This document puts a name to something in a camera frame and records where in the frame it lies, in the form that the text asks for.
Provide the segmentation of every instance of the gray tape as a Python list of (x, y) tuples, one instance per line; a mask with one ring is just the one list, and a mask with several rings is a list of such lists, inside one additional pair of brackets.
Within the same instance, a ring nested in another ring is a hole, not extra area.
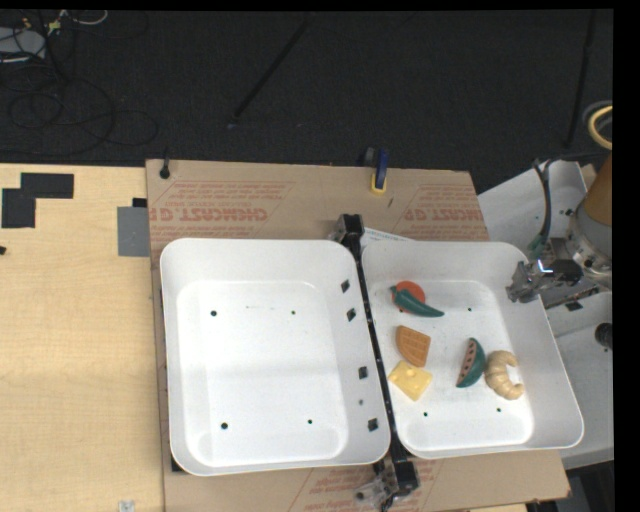
[(149, 211), (132, 206), (118, 207), (118, 255), (149, 256)]

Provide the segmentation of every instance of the plastic food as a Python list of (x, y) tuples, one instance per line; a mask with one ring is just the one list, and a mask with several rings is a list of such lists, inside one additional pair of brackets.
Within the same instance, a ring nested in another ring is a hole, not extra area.
[(469, 338), (456, 387), (467, 388), (478, 382), (480, 377), (482, 377), (485, 362), (486, 357), (482, 345), (480, 345), (477, 339)]
[(484, 378), (491, 389), (507, 400), (516, 400), (524, 393), (523, 384), (514, 384), (507, 372), (507, 365), (518, 366), (518, 360), (507, 350), (492, 352), (487, 359)]
[(396, 345), (402, 357), (412, 365), (422, 367), (427, 363), (431, 336), (400, 325), (396, 329)]
[(400, 361), (389, 374), (389, 380), (398, 386), (414, 402), (431, 384), (433, 375), (422, 368), (416, 368), (405, 361)]
[(420, 302), (427, 302), (427, 297), (424, 293), (424, 290), (422, 289), (422, 286), (414, 283), (413, 281), (400, 281), (396, 283), (396, 290), (409, 290), (409, 293), (411, 293), (411, 295), (413, 295)]
[(405, 311), (413, 313), (419, 316), (437, 317), (442, 316), (444, 313), (431, 306), (428, 306), (424, 302), (421, 302), (416, 298), (409, 290), (398, 290), (396, 286), (391, 287), (391, 297), (396, 306), (402, 308)]

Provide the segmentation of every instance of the cardboard sheet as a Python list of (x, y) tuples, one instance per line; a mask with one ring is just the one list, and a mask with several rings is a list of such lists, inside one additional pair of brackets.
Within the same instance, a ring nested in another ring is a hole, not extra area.
[[(353, 490), (370, 466), (287, 470), (200, 478), (173, 471), (158, 260), (183, 237), (327, 238), (343, 213), (366, 227), (416, 240), (488, 240), (466, 172), (389, 169), (387, 191), (371, 193), (372, 169), (161, 160), (146, 164), (159, 406), (168, 512), (364, 512)], [(416, 461), (421, 487), (394, 511), (452, 510), (567, 496), (556, 451)]]

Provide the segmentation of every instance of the yellow object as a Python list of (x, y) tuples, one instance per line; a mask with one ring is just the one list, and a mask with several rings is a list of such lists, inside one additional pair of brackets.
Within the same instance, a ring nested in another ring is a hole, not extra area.
[(587, 123), (587, 128), (589, 130), (589, 135), (591, 135), (591, 138), (605, 149), (613, 149), (613, 143), (600, 135), (600, 133), (596, 129), (596, 122), (598, 121), (598, 119), (600, 119), (605, 114), (608, 114), (612, 110), (613, 106), (611, 105), (596, 110), (593, 114), (591, 114), (591, 117), (589, 117), (589, 122)]
[(371, 175), (371, 192), (376, 194), (377, 196), (381, 196), (387, 191), (387, 178), (385, 177), (382, 182), (382, 188), (376, 188), (376, 173), (374, 172)]
[(421, 368), (427, 363), (431, 336), (399, 325), (396, 329), (396, 345), (407, 361)]
[(389, 374), (389, 380), (398, 386), (414, 402), (420, 398), (424, 390), (431, 384), (433, 375), (421, 368), (400, 361)]
[(507, 400), (520, 398), (524, 393), (522, 384), (514, 384), (507, 373), (507, 365), (518, 366), (518, 360), (507, 350), (492, 352), (487, 358), (484, 378), (491, 389)]
[(584, 198), (587, 215), (606, 226), (611, 226), (613, 222), (612, 165), (613, 153), (610, 153)]

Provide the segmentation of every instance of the metal bracket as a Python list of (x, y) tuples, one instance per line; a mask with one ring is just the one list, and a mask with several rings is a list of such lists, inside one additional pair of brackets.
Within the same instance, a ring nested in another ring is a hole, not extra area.
[(133, 500), (120, 500), (118, 502), (118, 512), (136, 512), (136, 505)]
[(398, 493), (398, 482), (393, 466), (381, 470), (373, 480), (361, 485), (354, 491), (358, 503), (368, 503), (376, 510), (388, 510)]

